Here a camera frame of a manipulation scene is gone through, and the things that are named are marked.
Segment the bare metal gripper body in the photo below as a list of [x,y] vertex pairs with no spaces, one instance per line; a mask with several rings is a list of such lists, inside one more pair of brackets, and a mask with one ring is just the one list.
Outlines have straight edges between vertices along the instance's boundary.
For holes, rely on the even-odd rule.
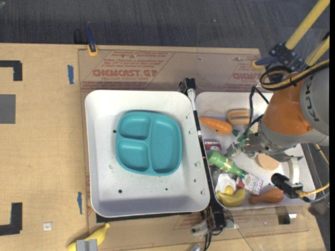
[[270,150],[270,146],[263,134],[256,132],[247,135],[241,150],[249,156],[254,156],[257,153],[266,153]]

